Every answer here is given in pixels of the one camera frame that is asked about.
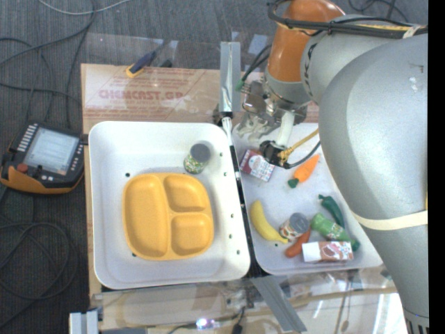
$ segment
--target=green can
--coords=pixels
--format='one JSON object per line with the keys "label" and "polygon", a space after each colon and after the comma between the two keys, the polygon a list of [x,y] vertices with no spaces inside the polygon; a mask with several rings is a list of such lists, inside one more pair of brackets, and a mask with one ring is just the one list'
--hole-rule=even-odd
{"label": "green can", "polygon": [[205,144],[196,143],[184,159],[184,168],[187,172],[197,175],[208,164],[210,155],[210,149]]}

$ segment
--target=white cable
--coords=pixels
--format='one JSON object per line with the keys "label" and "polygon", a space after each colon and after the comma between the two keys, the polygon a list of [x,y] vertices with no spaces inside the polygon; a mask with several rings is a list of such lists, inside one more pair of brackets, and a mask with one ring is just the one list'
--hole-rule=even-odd
{"label": "white cable", "polygon": [[114,3],[113,5],[107,6],[105,8],[100,8],[99,10],[96,10],[96,11],[86,11],[84,13],[71,13],[70,11],[64,11],[64,10],[60,10],[58,8],[55,8],[54,6],[49,5],[48,3],[45,3],[42,0],[38,0],[38,1],[40,3],[42,3],[43,5],[45,5],[46,7],[50,8],[52,10],[55,10],[55,11],[57,11],[59,13],[62,13],[62,14],[67,14],[67,15],[88,15],[88,14],[91,14],[91,13],[99,13],[101,11],[105,11],[105,10],[108,10],[110,8],[114,8],[114,7],[116,7],[116,6],[118,6],[118,5],[122,4],[122,3],[127,3],[127,2],[133,1],[133,0],[122,0],[122,1],[119,1],[117,3]]}

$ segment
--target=red carton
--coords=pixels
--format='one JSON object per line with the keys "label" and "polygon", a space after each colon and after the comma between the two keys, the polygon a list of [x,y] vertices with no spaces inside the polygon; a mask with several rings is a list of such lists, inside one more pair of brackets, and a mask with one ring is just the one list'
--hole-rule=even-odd
{"label": "red carton", "polygon": [[269,180],[274,167],[256,150],[246,150],[239,166],[244,173],[253,175],[265,182]]}

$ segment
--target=light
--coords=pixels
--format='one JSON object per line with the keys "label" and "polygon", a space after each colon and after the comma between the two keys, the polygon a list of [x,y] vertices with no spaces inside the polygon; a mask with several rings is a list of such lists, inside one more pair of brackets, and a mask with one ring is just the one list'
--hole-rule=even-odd
{"label": "light", "polygon": [[215,326],[215,321],[213,319],[200,318],[196,321],[196,328],[198,330],[209,329]]}

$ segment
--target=yellow divided plate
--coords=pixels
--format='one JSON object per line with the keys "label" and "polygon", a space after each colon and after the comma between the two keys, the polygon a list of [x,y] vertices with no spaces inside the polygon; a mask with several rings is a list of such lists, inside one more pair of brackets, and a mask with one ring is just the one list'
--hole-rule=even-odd
{"label": "yellow divided plate", "polygon": [[147,260],[197,256],[213,241],[209,195],[190,175],[147,173],[131,178],[124,187],[122,216],[128,246]]}

